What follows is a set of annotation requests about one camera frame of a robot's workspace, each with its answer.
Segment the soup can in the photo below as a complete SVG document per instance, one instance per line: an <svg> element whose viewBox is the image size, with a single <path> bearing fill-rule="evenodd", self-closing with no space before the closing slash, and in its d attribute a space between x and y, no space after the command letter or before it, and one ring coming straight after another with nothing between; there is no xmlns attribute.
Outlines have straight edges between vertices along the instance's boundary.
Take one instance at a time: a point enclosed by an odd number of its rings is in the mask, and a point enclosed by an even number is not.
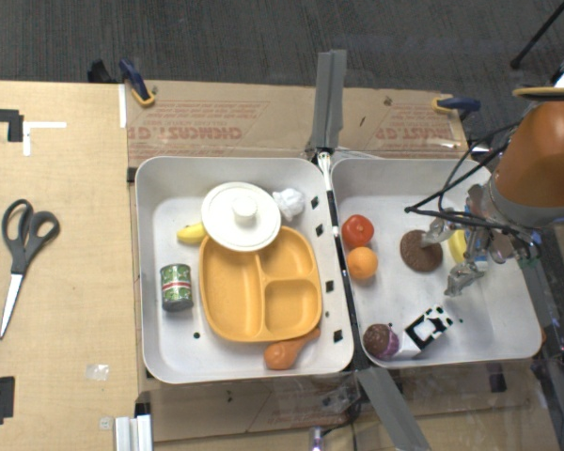
<svg viewBox="0 0 564 451"><path fill-rule="evenodd" d="M190 266L169 264L161 268L161 293L165 311L181 311L193 306Z"/></svg>

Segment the dark floor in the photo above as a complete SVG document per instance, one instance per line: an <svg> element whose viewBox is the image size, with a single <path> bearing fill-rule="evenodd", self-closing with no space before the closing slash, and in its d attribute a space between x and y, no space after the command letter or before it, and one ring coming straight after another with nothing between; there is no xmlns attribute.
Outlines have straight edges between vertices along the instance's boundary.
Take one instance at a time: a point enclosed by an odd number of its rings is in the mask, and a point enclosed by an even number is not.
<svg viewBox="0 0 564 451"><path fill-rule="evenodd" d="M346 86L440 90L482 102L470 136L514 121L519 86L564 60L563 0L0 0L0 79L83 82L97 58L146 79L315 85L317 55L348 51Z"/></svg>

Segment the blue clamp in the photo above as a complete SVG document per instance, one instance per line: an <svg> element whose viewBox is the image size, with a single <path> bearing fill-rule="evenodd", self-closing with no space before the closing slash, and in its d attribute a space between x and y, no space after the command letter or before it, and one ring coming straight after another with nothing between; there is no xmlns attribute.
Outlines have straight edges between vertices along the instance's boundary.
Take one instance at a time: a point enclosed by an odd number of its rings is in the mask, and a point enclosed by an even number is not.
<svg viewBox="0 0 564 451"><path fill-rule="evenodd" d="M450 97L449 99L432 99L432 110L437 114L449 114L452 110L460 110L463 121L471 112L480 110L480 101L468 97Z"/></svg>
<svg viewBox="0 0 564 451"><path fill-rule="evenodd" d="M128 79L132 84L132 95L143 107L149 107L154 103L154 95L142 79L142 75L135 69L133 63L128 58L121 58L119 60L119 68L123 80Z"/></svg>

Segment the red tomato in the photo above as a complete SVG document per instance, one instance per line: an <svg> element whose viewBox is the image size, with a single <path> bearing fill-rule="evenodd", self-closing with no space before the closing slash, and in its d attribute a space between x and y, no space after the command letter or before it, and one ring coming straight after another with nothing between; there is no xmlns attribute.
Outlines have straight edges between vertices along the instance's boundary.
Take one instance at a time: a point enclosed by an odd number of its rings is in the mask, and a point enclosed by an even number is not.
<svg viewBox="0 0 564 451"><path fill-rule="evenodd" d="M342 225L343 241L350 247L361 247L371 241L374 235L374 225L363 215L354 214Z"/></svg>

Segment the scissor blade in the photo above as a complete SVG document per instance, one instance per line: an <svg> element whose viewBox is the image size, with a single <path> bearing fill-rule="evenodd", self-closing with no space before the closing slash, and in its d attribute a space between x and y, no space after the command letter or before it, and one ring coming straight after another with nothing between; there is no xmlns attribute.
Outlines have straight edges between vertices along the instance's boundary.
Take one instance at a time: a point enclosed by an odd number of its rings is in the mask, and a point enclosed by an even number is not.
<svg viewBox="0 0 564 451"><path fill-rule="evenodd" d="M0 326L0 339L4 337L7 331L8 323L10 322L10 317L12 316L12 310L17 302L17 296L19 295L19 288L21 287L21 282L23 281L22 274L11 274L10 275L10 286L8 287L7 301L4 304L4 313L2 314L2 325Z"/></svg>

